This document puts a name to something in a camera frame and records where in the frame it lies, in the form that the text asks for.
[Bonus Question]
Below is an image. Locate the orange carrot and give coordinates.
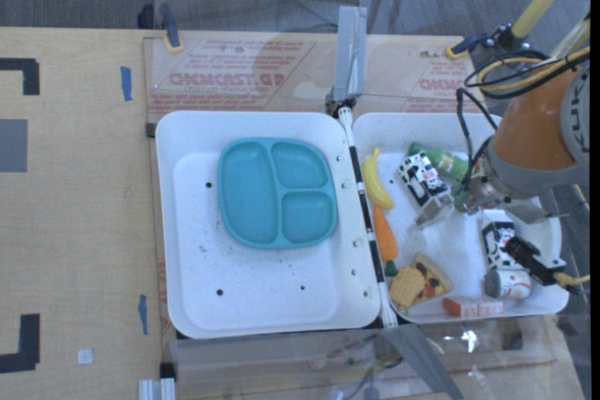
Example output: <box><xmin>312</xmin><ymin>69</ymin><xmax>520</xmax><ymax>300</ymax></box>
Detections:
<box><xmin>371</xmin><ymin>205</ymin><xmax>400</xmax><ymax>278</ymax></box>

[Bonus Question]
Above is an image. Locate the thin black and white rod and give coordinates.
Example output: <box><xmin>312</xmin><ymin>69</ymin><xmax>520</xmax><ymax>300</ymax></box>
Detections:
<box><xmin>337</xmin><ymin>106</ymin><xmax>399</xmax><ymax>329</ymax></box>

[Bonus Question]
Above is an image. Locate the teal divided plate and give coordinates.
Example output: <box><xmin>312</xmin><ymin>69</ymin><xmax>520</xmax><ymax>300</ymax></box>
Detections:
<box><xmin>217</xmin><ymin>137</ymin><xmax>339</xmax><ymax>250</ymax></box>

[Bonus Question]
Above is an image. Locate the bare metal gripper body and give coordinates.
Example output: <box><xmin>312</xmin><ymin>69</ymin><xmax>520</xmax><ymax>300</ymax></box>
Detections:
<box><xmin>457</xmin><ymin>172</ymin><xmax>513</xmax><ymax>215</ymax></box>

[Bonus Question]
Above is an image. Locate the brown cardboard board red print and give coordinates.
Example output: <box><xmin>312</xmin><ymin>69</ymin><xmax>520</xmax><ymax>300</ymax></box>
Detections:
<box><xmin>142</xmin><ymin>31</ymin><xmax>563</xmax><ymax>367</ymax></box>

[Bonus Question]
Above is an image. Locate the yellow banana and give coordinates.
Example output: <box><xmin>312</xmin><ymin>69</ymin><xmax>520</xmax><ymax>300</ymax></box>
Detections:
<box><xmin>361</xmin><ymin>147</ymin><xmax>396</xmax><ymax>211</ymax></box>

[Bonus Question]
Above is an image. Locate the cow print carton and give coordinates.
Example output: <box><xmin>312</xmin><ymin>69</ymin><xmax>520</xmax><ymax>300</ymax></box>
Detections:
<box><xmin>480</xmin><ymin>220</ymin><xmax>524</xmax><ymax>273</ymax></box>
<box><xmin>397</xmin><ymin>151</ymin><xmax>455</xmax><ymax>230</ymax></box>

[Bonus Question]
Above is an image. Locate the yellow ridged toy food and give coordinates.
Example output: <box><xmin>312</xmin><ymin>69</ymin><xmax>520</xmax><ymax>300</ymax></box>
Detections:
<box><xmin>388</xmin><ymin>265</ymin><xmax>427</xmax><ymax>311</ymax></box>

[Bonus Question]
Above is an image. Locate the black cylinder on white bracket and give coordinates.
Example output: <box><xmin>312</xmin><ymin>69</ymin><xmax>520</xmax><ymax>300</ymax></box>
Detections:
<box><xmin>503</xmin><ymin>200</ymin><xmax>569</xmax><ymax>288</ymax></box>

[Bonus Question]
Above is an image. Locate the pizza slice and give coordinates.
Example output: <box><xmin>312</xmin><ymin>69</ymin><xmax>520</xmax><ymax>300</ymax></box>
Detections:
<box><xmin>410</xmin><ymin>252</ymin><xmax>455</xmax><ymax>304</ymax></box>

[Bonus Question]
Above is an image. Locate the orange and white packet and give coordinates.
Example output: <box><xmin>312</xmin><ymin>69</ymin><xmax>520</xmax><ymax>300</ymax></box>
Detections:
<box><xmin>442</xmin><ymin>295</ymin><xmax>505</xmax><ymax>319</ymax></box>

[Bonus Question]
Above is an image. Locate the white plastic tray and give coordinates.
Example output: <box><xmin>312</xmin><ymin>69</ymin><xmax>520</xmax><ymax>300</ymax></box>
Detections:
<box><xmin>154</xmin><ymin>110</ymin><xmax>383</xmax><ymax>340</ymax></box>
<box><xmin>351</xmin><ymin>111</ymin><xmax>571</xmax><ymax>326</ymax></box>

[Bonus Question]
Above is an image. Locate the white can orange print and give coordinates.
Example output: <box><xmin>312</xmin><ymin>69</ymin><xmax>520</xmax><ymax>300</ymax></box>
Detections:
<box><xmin>482</xmin><ymin>268</ymin><xmax>533</xmax><ymax>302</ymax></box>

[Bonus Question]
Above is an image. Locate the green bottle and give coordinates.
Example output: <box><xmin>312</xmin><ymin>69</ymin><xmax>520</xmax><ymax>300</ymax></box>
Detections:
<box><xmin>407</xmin><ymin>141</ymin><xmax>473</xmax><ymax>182</ymax></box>

